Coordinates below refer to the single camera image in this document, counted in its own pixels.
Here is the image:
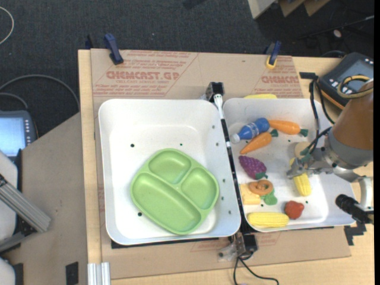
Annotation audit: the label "yellow cheese slice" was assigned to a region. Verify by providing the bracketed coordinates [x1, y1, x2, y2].
[239, 183, 262, 206]

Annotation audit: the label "tan round biscuit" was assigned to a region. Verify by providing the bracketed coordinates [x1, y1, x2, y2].
[294, 141, 311, 159]

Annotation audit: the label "orange carrot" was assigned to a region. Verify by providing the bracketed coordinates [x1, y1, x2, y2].
[239, 129, 280, 155]
[268, 119, 309, 138]

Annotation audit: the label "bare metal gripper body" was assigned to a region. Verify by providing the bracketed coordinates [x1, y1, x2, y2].
[307, 146, 343, 176]

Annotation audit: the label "black cylinder on white bracket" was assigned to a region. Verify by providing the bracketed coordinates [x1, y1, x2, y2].
[335, 175, 375, 224]

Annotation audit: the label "white plastic tray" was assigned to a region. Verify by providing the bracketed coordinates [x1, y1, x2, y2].
[221, 97, 357, 233]
[97, 98, 242, 246]

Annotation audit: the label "thin black and white rod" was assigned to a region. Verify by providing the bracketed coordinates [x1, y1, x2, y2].
[213, 94, 243, 232]

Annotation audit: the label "brown cardboard board red print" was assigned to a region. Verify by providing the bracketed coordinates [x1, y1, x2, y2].
[90, 48, 353, 280]

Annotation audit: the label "yellow corn cob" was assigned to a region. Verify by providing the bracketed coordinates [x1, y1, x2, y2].
[246, 211, 290, 229]
[289, 157, 313, 197]
[243, 93, 278, 100]

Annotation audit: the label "green divided plate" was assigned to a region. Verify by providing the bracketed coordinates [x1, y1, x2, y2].
[129, 148, 220, 236]

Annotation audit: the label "orange pretzel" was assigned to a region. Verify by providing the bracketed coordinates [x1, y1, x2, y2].
[248, 179, 274, 196]

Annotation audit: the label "blue bottle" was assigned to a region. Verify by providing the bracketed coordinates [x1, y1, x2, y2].
[230, 117, 271, 144]

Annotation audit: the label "red pepper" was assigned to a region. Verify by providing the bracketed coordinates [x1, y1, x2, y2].
[284, 200, 306, 220]

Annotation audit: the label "purple grapes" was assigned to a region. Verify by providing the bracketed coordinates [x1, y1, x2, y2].
[238, 155, 269, 181]

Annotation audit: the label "green lettuce leaf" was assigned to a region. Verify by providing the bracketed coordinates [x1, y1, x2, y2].
[261, 189, 278, 206]

